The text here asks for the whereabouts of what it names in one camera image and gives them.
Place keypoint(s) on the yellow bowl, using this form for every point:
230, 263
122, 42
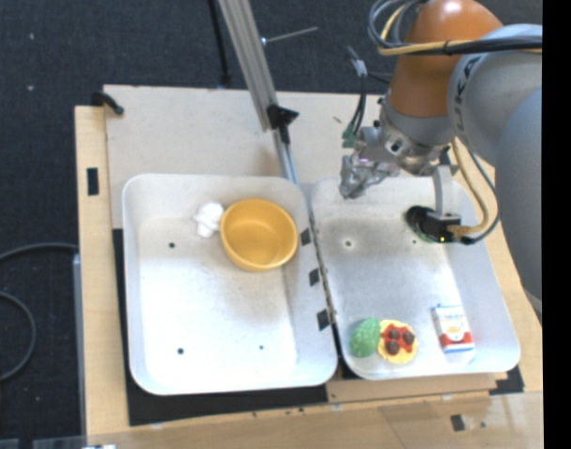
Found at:
259, 234

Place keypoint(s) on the green broccoli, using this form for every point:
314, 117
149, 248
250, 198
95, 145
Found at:
364, 338

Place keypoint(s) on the white crumpled lump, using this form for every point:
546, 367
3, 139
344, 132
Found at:
207, 218

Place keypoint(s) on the black cylinder on white bracket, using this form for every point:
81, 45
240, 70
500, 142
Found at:
435, 220

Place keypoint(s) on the white plastic tray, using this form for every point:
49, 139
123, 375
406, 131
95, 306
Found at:
388, 279
210, 307

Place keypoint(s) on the white and red carton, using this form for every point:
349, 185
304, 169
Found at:
451, 328

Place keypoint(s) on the yellow pizza slice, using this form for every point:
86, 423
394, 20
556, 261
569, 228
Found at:
397, 342

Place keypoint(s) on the pale wood board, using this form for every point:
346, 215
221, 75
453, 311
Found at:
173, 129

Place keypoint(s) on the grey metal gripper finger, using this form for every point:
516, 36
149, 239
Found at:
367, 181
347, 180

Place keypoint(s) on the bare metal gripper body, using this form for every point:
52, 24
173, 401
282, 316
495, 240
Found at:
384, 152

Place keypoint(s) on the thin black and white rod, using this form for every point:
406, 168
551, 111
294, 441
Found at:
324, 279

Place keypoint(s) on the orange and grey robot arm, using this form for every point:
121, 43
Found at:
477, 110

